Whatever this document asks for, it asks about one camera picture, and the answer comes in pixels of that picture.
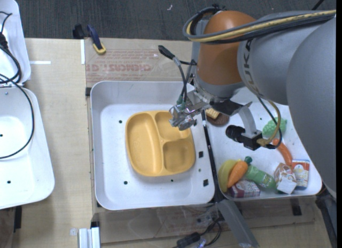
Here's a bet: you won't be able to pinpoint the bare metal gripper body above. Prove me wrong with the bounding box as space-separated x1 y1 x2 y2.
170 90 215 121

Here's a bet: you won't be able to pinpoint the brown doughnut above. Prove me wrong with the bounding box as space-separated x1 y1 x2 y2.
207 113 230 127

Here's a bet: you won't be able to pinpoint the yellow divided plate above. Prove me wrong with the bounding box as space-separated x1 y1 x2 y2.
125 110 197 177

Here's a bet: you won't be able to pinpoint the yellow banana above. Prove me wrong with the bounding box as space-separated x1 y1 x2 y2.
217 159 241 193

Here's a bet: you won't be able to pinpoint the orange carrot with green top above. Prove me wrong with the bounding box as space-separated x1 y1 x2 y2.
227 156 253 189

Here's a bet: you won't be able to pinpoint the white plastic tray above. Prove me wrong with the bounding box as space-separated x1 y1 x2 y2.
205 89 323 203
90 81 216 211

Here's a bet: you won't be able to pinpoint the green grapes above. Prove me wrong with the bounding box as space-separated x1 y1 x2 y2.
262 117 288 138

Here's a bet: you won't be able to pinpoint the pink carton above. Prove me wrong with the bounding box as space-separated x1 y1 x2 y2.
228 179 261 199

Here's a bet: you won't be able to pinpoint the green bottle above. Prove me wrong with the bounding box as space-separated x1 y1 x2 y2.
244 164 279 190

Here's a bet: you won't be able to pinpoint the orange sausage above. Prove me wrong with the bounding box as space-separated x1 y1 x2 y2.
271 138 293 166

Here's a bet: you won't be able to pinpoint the brown and white carton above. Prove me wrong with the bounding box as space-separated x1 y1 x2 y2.
273 162 298 195

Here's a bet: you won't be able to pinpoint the orange and white carton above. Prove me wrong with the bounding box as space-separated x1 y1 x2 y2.
290 159 311 190

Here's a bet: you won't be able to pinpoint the black cylinder on white bracket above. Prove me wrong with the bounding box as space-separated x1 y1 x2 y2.
225 104 264 152

